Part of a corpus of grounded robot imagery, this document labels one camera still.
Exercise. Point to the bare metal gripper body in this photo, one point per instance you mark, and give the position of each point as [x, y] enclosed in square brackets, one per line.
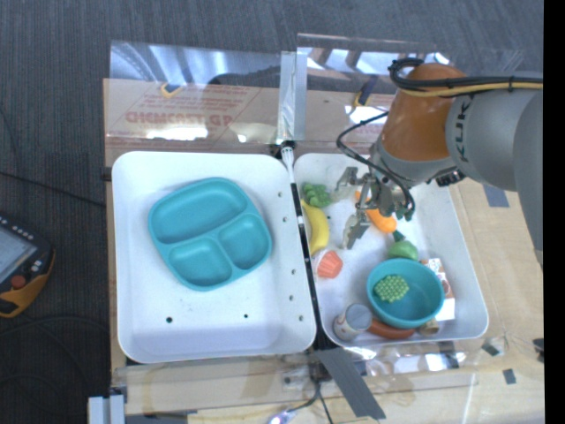
[383, 194]

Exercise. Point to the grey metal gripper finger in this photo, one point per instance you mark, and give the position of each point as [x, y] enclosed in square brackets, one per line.
[346, 181]
[356, 230]

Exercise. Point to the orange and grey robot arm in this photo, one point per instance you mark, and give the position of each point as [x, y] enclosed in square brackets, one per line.
[419, 117]

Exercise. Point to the orange carrot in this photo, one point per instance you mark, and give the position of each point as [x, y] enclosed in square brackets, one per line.
[383, 222]

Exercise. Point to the green grapes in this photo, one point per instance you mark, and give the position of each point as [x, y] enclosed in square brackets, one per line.
[316, 194]

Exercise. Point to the yellow banana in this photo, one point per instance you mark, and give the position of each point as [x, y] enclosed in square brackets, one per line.
[319, 230]

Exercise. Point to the orange fluted toy cake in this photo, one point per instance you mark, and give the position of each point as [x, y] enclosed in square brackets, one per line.
[329, 265]

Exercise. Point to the green toy fruit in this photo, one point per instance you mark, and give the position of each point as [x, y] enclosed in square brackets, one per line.
[403, 250]

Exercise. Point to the green peas cluster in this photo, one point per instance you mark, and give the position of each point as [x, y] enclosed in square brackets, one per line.
[391, 288]

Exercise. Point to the white plastic tray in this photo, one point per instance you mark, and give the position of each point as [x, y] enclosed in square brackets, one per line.
[132, 259]
[454, 236]

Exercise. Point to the small white can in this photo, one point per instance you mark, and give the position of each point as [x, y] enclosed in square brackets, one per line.
[353, 323]

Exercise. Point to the blue bowl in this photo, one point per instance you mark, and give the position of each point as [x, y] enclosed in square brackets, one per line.
[419, 300]

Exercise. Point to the orange sausage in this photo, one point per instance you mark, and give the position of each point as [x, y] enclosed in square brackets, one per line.
[390, 331]

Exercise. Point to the brown cardboard board red print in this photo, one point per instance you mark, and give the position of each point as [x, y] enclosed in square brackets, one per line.
[490, 241]

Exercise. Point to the blue divided plate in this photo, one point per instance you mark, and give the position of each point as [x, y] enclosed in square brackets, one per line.
[198, 210]

